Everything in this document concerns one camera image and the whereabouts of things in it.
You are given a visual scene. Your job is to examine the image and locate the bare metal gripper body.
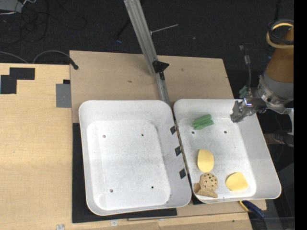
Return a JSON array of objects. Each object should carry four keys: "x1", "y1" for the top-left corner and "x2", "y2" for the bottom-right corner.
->
[{"x1": 242, "y1": 89, "x2": 293, "y2": 115}]

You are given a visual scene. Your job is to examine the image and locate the white plastic tray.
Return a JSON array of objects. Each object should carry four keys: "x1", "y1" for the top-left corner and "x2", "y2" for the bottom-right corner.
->
[
  {"x1": 78, "y1": 100, "x2": 193, "y2": 216},
  {"x1": 173, "y1": 98, "x2": 282, "y2": 204}
]

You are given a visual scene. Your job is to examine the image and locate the green toy bean pods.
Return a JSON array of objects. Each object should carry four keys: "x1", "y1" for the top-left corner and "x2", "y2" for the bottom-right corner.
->
[{"x1": 192, "y1": 114, "x2": 214, "y2": 130}]

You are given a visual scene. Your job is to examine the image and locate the yellow oval potato slice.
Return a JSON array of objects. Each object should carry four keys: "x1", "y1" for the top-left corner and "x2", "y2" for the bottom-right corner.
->
[{"x1": 197, "y1": 149, "x2": 215, "y2": 173}]

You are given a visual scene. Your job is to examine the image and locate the yellow rounded potato slice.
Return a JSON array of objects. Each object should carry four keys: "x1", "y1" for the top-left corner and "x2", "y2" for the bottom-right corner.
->
[{"x1": 225, "y1": 172, "x2": 249, "y2": 192}]

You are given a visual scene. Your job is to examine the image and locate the tan round holed biscuit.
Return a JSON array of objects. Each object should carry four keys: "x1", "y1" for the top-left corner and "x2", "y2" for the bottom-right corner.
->
[{"x1": 199, "y1": 172, "x2": 219, "y2": 191}]

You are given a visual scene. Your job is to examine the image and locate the tan bread piece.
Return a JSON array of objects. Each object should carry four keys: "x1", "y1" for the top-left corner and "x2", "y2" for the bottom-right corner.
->
[{"x1": 193, "y1": 183, "x2": 219, "y2": 199}]

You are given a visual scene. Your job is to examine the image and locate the brown flat board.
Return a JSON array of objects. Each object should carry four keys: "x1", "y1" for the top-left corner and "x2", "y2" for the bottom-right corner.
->
[{"x1": 69, "y1": 50, "x2": 268, "y2": 221}]

